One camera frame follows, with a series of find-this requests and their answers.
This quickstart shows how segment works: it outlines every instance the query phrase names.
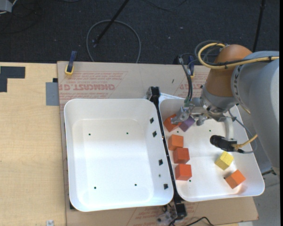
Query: yellow cable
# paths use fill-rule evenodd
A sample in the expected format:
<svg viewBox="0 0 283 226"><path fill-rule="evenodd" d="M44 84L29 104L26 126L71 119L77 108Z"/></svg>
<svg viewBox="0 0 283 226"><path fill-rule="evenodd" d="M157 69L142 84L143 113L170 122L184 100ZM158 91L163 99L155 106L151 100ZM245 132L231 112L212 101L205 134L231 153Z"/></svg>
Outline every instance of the yellow cable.
<svg viewBox="0 0 283 226"><path fill-rule="evenodd" d="M254 135L251 139L249 139L248 141L246 141L246 142L244 142L244 143L242 143L242 144L235 144L235 145L233 145L233 146L235 147L235 149L239 149L239 148L245 146L246 144L251 143L251 142L252 142L253 140L255 140L257 137L258 137L258 135L256 134L256 135Z"/></svg>
<svg viewBox="0 0 283 226"><path fill-rule="evenodd" d="M198 60L200 61L200 63L202 65L210 68L210 69L225 69L225 68L229 68L229 67L236 67L237 65L244 65L244 64L254 63L254 62L262 62L262 61L270 61L270 60L279 59L279 56L270 56L270 57L268 56L268 57L262 57L262 58L249 59L249 60L246 60L246 61L241 61L241 62L232 63L232 64L228 64L228 65L213 66L213 65L209 65L209 64L205 63L201 58L202 51L204 51L208 47L212 47L212 46L225 47L225 44L223 44L223 43L210 43L210 44L207 44L206 46L203 46L198 52Z"/></svg>

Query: black pole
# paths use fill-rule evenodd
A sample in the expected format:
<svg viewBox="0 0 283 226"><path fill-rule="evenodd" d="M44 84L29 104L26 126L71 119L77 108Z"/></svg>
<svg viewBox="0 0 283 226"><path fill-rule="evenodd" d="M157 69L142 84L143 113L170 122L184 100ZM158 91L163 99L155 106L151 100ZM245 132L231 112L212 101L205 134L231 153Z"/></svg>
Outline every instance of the black pole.
<svg viewBox="0 0 283 226"><path fill-rule="evenodd" d="M261 27L261 22L262 22L262 16L263 16L263 10L265 9L265 1L266 0L262 0L261 5L260 5L260 15L259 15L259 21L258 21L258 26L257 26L257 31L256 31L253 52L256 51L256 47L257 47L257 42L258 42L258 37L259 37L259 32L260 32L260 27Z"/></svg>
<svg viewBox="0 0 283 226"><path fill-rule="evenodd" d="M112 25L112 23L116 20L117 16L121 13L121 11L124 9L124 7L126 6L126 4L129 2L129 0L125 0L124 3L122 4L122 6L119 8L119 10L117 11L117 13L113 16L113 18L109 21L109 23L107 24L106 28L103 30L103 32L95 39L92 40L92 42L94 43L93 47L95 48L97 46L97 44L100 42L100 39L103 37L103 35L105 34L105 32L108 30L108 28Z"/></svg>

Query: orange block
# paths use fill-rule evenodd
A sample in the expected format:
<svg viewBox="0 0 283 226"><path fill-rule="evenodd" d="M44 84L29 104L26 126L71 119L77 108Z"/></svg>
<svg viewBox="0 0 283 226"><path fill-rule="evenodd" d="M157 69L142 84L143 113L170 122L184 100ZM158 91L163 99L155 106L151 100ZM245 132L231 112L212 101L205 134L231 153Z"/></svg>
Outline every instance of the orange block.
<svg viewBox="0 0 283 226"><path fill-rule="evenodd" d="M178 147L183 147L183 136L172 134L168 139L168 149L174 151Z"/></svg>
<svg viewBox="0 0 283 226"><path fill-rule="evenodd" d="M192 177L192 169L189 164L178 164L175 167L175 179L186 181Z"/></svg>
<svg viewBox="0 0 283 226"><path fill-rule="evenodd" d="M190 159L189 149L178 147L173 151L173 160L174 163L186 164Z"/></svg>
<svg viewBox="0 0 283 226"><path fill-rule="evenodd" d="M172 124L171 123L171 119L173 117L175 117L176 114L169 116L168 118L165 119L164 121L164 126L166 127L166 129L171 132L172 130L178 128L181 125L181 122L179 122L177 125L176 124Z"/></svg>
<svg viewBox="0 0 283 226"><path fill-rule="evenodd" d="M225 178L226 182L230 185L231 188L235 188L240 183L242 183L246 178L239 170L236 170L227 178Z"/></svg>

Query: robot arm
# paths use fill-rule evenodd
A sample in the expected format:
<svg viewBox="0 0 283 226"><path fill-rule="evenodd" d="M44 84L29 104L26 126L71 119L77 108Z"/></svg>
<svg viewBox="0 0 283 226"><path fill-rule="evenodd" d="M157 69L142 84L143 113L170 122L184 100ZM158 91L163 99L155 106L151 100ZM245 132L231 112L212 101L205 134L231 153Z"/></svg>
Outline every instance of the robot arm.
<svg viewBox="0 0 283 226"><path fill-rule="evenodd" d="M201 97L193 98L189 106L185 104L172 123L184 121L188 113L197 120L198 126L211 118L230 125L233 118L224 114L240 104L250 114L262 147L275 173L280 176L279 52L252 53L240 45L218 45L222 47L214 61L218 66L210 66ZM207 66L200 54L201 50L199 60ZM235 147L237 142L231 138L213 136L210 142L223 150L239 152L240 149Z"/></svg>

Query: empty white tray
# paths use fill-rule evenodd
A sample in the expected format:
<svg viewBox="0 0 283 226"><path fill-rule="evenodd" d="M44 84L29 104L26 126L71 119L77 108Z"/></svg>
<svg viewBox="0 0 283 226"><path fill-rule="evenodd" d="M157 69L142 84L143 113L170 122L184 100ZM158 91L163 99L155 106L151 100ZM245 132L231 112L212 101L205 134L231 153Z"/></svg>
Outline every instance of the empty white tray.
<svg viewBox="0 0 283 226"><path fill-rule="evenodd" d="M176 114L183 106L183 99L165 99L160 103L160 112L162 120ZM241 121L238 108L231 109L232 114ZM245 129L237 122L233 123L234 138L238 144L248 140ZM241 154L229 152L234 157L230 167L222 170L215 165L216 159L223 152L215 147L209 141L212 135L225 137L225 125L222 122L216 122L213 119L204 121L204 124L197 126L196 122L186 131L180 128L171 132L164 129L166 141L172 134L183 136L184 147L189 149L190 160L187 164L191 165L192 177L190 180L176 180L176 188L179 195L186 201L198 202L223 198L234 198L244 196L258 196L265 189L264 180L258 167L254 153ZM241 148L244 151L251 151L249 144ZM169 151L173 172L175 167L173 160L173 151ZM232 189L225 181L225 177L233 173L236 169L245 176L246 180Z"/></svg>
<svg viewBox="0 0 283 226"><path fill-rule="evenodd" d="M157 206L174 194L157 110L146 99L64 108L69 197L79 211Z"/></svg>

